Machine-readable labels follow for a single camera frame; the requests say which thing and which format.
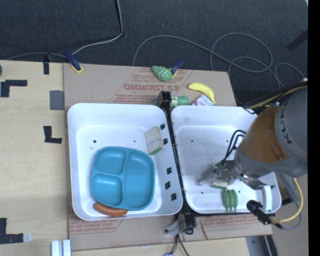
blue clamp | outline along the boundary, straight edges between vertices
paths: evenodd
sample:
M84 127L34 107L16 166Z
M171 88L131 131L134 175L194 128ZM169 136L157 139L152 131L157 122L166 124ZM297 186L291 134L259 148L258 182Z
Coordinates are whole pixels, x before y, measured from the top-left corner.
M183 64L184 64L184 59L183 58L178 59L178 61L175 63L175 65L171 69L171 73L172 73L173 76L175 75L177 70L182 67Z
M82 66L80 66L76 57L69 51L63 51L63 55L67 58L67 60L71 63L71 68L77 73L80 74L84 70Z

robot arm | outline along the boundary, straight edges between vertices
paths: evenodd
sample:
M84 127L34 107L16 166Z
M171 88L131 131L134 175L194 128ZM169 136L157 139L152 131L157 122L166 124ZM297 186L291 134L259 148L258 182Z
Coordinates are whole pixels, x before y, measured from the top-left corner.
M203 173L199 185L220 179L240 179L252 189L264 186L258 178L269 173L299 177L308 171L307 88L281 106L262 111L251 124L234 159L223 159Z

blue plate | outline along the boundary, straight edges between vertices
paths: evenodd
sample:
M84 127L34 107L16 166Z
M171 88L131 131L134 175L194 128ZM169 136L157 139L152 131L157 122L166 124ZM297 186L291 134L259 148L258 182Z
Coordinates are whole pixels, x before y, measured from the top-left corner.
M155 191L155 165L146 153L109 146L93 160L91 192L99 203L119 209L142 210Z

toy sink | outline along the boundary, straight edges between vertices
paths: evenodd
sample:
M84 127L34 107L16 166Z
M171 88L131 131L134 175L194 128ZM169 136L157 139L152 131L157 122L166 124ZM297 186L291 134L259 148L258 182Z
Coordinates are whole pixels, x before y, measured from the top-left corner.
M196 178L224 157L232 133L238 129L247 131L254 119L243 108L231 106L186 105L171 112L186 202L196 213L226 213L221 189L209 184L199 186ZM117 218L174 215L180 211L184 202L181 184L167 118L161 108L145 104L78 103L69 109L67 122L72 206L78 217L87 221L112 218L94 210L97 201L128 210ZM163 148L147 155L145 133L154 127L160 128ZM135 153L142 157L144 171L140 178L130 168ZM106 162L115 165L110 167ZM241 181L228 186L237 193L237 213L249 212L246 205L251 199L266 205L270 213L280 207L275 175L268 174L261 181L274 187L252 190Z
M112 158L113 156L116 161L121 162L121 159L126 159L130 162L130 155L132 156L135 151L148 153L145 133L153 127L162 128L161 138L166 142L163 143L162 150L149 156L154 165L154 185L151 186L153 181L149 178L137 180L136 176L130 173L131 168L128 165L124 170L119 168L107 171L108 173L100 172L95 182L98 185L113 184L111 190L114 191L114 197L109 199L111 205L121 207L125 202L128 204L127 202L131 201L129 211L121 218L172 215L181 209L183 198L168 124L165 113L159 107L138 104L79 103L71 106L67 113L67 121L72 206L78 217L87 221L110 218L93 208L97 200L92 194L90 181L97 153L106 147L126 148L128 151L122 153L102 152L103 157ZM142 163L148 166L146 160L142 160ZM121 177L122 172L135 181L125 181L127 175ZM111 178L113 182L106 181L106 178ZM128 182L127 184L131 187L144 187L147 196L144 195L146 196L144 199L136 198L135 201L132 198L123 201L123 197L132 196L130 192L125 192L126 187L120 188L125 182ZM153 194L149 201L148 196L151 193Z

gray carpet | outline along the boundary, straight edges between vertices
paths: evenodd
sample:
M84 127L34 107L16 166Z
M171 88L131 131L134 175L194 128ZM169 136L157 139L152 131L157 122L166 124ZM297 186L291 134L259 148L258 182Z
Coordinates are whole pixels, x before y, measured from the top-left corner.
M119 0L125 35L108 43L87 47L77 54L82 63L131 66L142 42L157 35L171 35L211 50L217 39L230 33L251 35L264 46L243 35L223 38L214 52L250 69L263 70L270 64L283 86L308 76L308 5L305 0ZM0 15L0 59L32 52L63 54L94 42L106 41L120 33L114 0L26 0L2 1ZM183 68L211 70L210 54L175 38L156 38L138 52L136 66L172 67L182 57ZM43 55L17 58L42 61ZM55 61L64 59L55 57ZM247 72L212 56L215 71L229 71L232 88L240 103L279 83L270 71Z

